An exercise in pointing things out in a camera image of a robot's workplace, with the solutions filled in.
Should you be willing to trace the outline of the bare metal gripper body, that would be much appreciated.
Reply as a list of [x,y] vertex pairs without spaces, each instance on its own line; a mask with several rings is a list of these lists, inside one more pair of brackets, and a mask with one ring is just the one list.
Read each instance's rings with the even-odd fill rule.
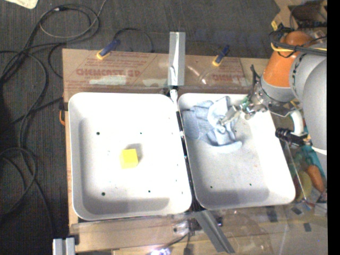
[[253,118],[256,113],[268,110],[268,96],[263,89],[258,88],[249,93],[241,102],[240,108],[246,120]]

